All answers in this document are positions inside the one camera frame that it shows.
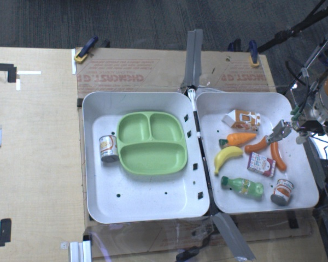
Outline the orange and white carton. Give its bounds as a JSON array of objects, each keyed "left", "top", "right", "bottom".
[{"left": 221, "top": 109, "right": 262, "bottom": 132}]

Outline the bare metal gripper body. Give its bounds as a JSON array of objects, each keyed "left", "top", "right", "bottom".
[{"left": 290, "top": 107, "right": 328, "bottom": 136}]

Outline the white plastic tray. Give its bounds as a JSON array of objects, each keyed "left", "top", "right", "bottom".
[
  {"left": 81, "top": 91, "right": 211, "bottom": 225},
  {"left": 195, "top": 91, "right": 320, "bottom": 215}
]

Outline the green plastic bottle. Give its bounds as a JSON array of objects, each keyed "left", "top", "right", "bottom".
[{"left": 220, "top": 175, "right": 265, "bottom": 201}]

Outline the orange sausage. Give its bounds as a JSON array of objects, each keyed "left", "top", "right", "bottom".
[
  {"left": 270, "top": 141, "right": 288, "bottom": 172},
  {"left": 244, "top": 135, "right": 269, "bottom": 155}
]

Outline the brown cardboard board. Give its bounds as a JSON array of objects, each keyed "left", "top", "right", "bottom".
[{"left": 75, "top": 47, "right": 321, "bottom": 259}]

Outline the pink and white carton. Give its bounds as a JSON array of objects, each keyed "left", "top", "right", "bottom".
[{"left": 247, "top": 151, "right": 277, "bottom": 178}]

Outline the thin black and white rod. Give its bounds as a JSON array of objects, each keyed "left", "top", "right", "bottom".
[{"left": 187, "top": 87, "right": 214, "bottom": 216}]

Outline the white and yellow can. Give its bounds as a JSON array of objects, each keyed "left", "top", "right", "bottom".
[{"left": 98, "top": 134, "right": 120, "bottom": 163}]

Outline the yellow banana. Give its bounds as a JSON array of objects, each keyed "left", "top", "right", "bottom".
[{"left": 213, "top": 145, "right": 244, "bottom": 176}]

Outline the orange and white can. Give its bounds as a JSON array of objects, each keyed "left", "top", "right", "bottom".
[{"left": 270, "top": 178, "right": 295, "bottom": 207}]

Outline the green divided plate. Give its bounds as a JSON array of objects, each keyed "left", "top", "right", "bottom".
[{"left": 115, "top": 111, "right": 189, "bottom": 176}]

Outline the orange carrot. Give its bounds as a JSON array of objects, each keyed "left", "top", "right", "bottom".
[{"left": 218, "top": 132, "right": 258, "bottom": 149}]

